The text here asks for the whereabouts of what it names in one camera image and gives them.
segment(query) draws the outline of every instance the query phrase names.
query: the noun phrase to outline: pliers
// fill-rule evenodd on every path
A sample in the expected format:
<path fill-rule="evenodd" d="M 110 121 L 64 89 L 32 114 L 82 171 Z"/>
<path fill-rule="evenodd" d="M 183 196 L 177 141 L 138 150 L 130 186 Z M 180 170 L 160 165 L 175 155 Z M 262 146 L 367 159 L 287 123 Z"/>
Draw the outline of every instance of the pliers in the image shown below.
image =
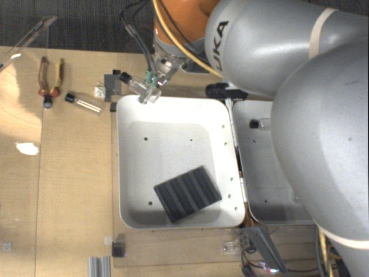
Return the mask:
<path fill-rule="evenodd" d="M 47 82 L 46 82 L 46 70 L 48 66 L 48 61 L 46 57 L 41 58 L 40 63 L 40 70 L 39 70 L 39 95 L 44 97 L 44 108 L 50 109 L 52 105 L 52 99 L 57 98 L 60 95 L 60 86 L 63 82 L 63 67 L 64 67 L 64 60 L 61 58 L 56 65 L 56 75 L 55 75 L 55 82 L 54 86 L 50 91 L 48 91 L 47 88 Z"/>

